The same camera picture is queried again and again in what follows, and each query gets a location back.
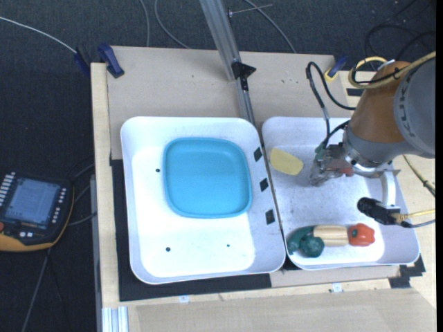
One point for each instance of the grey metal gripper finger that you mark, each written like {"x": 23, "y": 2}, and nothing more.
{"x": 325, "y": 179}
{"x": 314, "y": 177}

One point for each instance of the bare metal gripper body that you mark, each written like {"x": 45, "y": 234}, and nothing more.
{"x": 337, "y": 163}

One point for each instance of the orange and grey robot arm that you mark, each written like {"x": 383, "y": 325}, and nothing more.
{"x": 380, "y": 116}

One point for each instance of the white plastic tray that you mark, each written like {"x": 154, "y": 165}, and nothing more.
{"x": 328, "y": 206}
{"x": 194, "y": 247}

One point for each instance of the yellow flat slice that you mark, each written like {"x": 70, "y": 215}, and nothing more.
{"x": 285, "y": 162}

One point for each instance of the pale yellow corn cob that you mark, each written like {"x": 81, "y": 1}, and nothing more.
{"x": 330, "y": 235}

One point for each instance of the dark green curved vegetable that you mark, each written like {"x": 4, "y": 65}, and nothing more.
{"x": 297, "y": 235}

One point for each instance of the red bell pepper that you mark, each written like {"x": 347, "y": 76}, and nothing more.
{"x": 361, "y": 235}

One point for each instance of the green broccoli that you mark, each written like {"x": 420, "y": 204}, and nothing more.
{"x": 312, "y": 247}

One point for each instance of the thin rod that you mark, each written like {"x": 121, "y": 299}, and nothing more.
{"x": 248, "y": 106}

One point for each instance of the blue plate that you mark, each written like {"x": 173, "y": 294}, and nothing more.
{"x": 207, "y": 176}

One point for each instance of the brown cardboard board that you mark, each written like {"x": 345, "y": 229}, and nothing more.
{"x": 180, "y": 81}

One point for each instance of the black cylinder on white bracket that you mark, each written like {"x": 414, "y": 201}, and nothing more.
{"x": 379, "y": 211}

